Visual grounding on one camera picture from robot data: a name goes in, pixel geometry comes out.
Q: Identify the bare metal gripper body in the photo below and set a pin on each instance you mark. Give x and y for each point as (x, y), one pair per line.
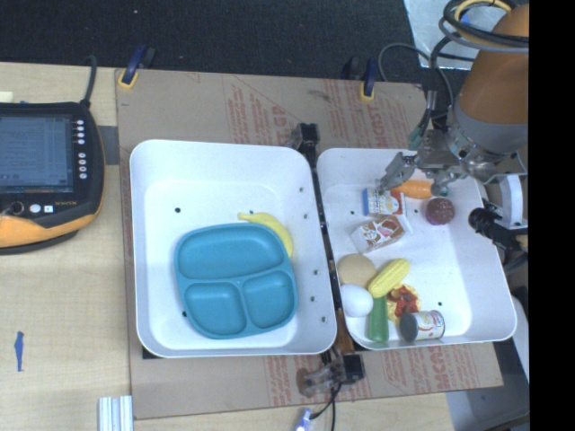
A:
(442, 153)

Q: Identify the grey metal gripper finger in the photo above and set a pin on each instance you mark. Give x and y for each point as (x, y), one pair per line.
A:
(440, 180)
(395, 172)

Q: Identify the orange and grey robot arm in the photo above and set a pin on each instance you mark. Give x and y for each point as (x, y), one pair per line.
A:
(496, 88)

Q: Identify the orange carrot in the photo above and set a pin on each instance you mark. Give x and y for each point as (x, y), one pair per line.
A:
(415, 190)

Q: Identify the dark red ball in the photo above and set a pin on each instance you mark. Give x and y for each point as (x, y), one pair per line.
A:
(440, 211)

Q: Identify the blue and white carton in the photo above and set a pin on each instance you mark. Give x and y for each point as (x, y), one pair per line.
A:
(384, 202)

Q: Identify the brown and white carton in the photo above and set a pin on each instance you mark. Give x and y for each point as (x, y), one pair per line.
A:
(379, 234)

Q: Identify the white plastic tray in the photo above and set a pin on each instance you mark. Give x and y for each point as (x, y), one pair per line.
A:
(453, 267)
(215, 182)

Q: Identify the beige bread bun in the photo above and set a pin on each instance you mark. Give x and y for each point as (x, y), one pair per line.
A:
(355, 267)

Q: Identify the yellow corn cob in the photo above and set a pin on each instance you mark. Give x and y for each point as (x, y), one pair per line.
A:
(389, 278)

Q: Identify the slice of pizza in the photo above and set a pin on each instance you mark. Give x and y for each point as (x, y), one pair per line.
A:
(406, 299)

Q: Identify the yellow banana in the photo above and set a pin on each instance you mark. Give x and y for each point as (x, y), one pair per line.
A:
(276, 227)

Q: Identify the white egg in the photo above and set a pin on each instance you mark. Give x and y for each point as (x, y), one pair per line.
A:
(356, 300)

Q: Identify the small white can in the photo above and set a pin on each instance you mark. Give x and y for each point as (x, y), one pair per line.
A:
(427, 326)

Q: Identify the green cucumber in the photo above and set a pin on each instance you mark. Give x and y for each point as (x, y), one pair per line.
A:
(378, 321)

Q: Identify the blue divided plate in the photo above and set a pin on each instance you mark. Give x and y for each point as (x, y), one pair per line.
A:
(233, 281)

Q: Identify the brown cardboard board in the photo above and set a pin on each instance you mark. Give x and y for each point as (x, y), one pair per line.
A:
(202, 106)

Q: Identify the black cylinder on white bracket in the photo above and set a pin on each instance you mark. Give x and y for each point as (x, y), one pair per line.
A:
(492, 222)

